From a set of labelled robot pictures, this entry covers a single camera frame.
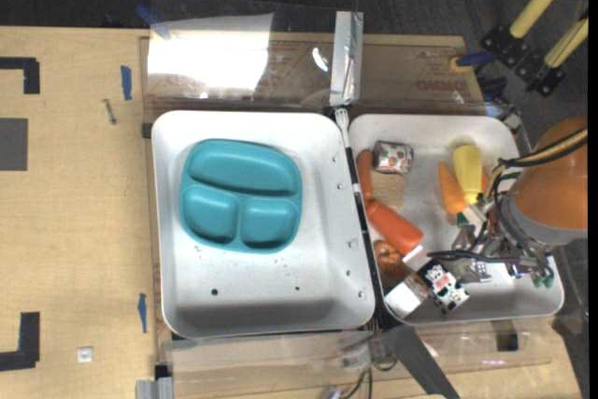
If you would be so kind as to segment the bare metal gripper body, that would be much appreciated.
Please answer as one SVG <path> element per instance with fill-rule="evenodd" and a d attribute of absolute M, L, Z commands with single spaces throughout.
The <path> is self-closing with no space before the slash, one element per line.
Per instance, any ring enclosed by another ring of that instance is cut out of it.
<path fill-rule="evenodd" d="M 451 245 L 451 260 L 473 260 L 487 264 L 512 264 L 537 269 L 549 268 L 548 260 L 515 239 L 493 233 L 485 222 L 459 229 Z"/>

